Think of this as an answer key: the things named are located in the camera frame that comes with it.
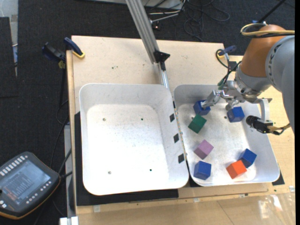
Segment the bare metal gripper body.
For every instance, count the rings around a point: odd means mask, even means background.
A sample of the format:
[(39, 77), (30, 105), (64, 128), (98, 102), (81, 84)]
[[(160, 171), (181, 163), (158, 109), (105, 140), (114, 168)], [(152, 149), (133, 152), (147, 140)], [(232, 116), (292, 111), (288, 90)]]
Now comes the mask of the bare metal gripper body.
[(260, 91), (256, 91), (243, 82), (227, 81), (222, 88), (221, 97), (226, 100), (255, 103)]

